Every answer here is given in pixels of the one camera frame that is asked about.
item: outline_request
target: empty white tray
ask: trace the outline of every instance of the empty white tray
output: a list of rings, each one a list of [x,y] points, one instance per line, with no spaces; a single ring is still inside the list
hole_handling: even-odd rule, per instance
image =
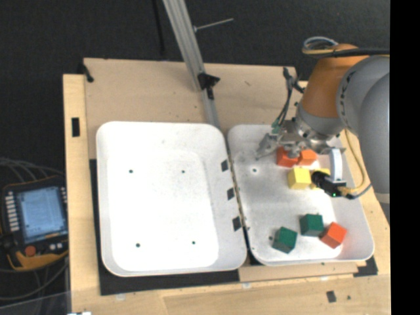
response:
[[[102,260],[118,276],[233,270],[247,255],[222,133],[118,122],[96,135]]]
[[[239,200],[255,258],[270,266],[370,258],[373,238],[359,199],[331,198],[319,189],[292,190],[287,184],[290,168],[277,166],[275,153],[256,160],[259,142],[270,131],[269,125],[238,125],[228,133]],[[341,147],[336,138],[330,144]],[[307,168],[329,168],[328,156],[319,156]],[[343,177],[348,186],[354,186],[345,156]],[[332,249],[318,237],[302,236],[299,218],[307,213],[322,215],[324,226],[333,221],[344,226],[347,234],[343,244]],[[295,248],[289,253],[272,248],[272,238],[282,226],[298,233]]]

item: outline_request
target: dark green cube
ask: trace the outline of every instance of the dark green cube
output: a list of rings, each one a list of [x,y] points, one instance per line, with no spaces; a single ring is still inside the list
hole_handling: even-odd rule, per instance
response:
[[[321,215],[307,213],[299,219],[301,234],[304,236],[318,237],[324,231],[324,223]]]
[[[273,248],[284,253],[289,253],[296,245],[297,232],[285,227],[276,231],[274,236]]]

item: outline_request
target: emergency stop button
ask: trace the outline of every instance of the emergency stop button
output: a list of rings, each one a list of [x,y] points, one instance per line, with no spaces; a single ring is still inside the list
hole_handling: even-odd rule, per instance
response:
[[[27,257],[33,257],[37,253],[37,249],[33,245],[26,246],[25,254]]]

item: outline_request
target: cube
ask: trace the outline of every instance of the cube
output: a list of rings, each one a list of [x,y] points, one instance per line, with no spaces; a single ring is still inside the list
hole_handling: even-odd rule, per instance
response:
[[[312,165],[317,158],[313,150],[303,150],[297,158],[297,165]]]
[[[277,149],[277,165],[292,168],[297,163],[297,157],[290,158],[287,156],[287,150],[283,147]]]
[[[313,170],[310,171],[310,174],[312,175],[312,173],[315,172],[315,171],[321,171],[325,174],[331,175],[331,171],[328,168],[313,169]],[[313,190],[320,190],[321,189],[321,188],[318,188],[314,183],[312,183],[312,180],[311,180],[311,183],[309,184],[309,188],[311,188]]]
[[[290,189],[305,189],[312,183],[309,169],[294,167],[287,174],[287,183]]]
[[[332,222],[328,228],[322,234],[320,234],[320,239],[321,242],[324,242],[331,248],[335,249],[343,243],[346,233],[346,228],[343,228],[336,222]]]
[[[307,213],[299,219],[301,234],[303,236],[318,237],[324,231],[324,223],[321,215]]]
[[[281,227],[276,231],[274,236],[273,248],[284,253],[289,253],[295,248],[297,239],[297,232],[285,227]]]

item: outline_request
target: orange block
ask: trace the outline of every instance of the orange block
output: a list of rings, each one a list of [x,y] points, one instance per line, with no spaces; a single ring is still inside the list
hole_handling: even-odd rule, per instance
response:
[[[343,228],[336,222],[332,222],[328,229],[320,235],[320,239],[322,242],[335,249],[337,246],[342,244],[346,233],[346,228]]]
[[[317,155],[313,150],[303,150],[297,160],[298,165],[312,165],[316,161]]]
[[[293,159],[288,157],[287,150],[284,150],[283,147],[277,149],[277,165],[292,168],[297,163],[297,159],[297,157],[294,157]]]

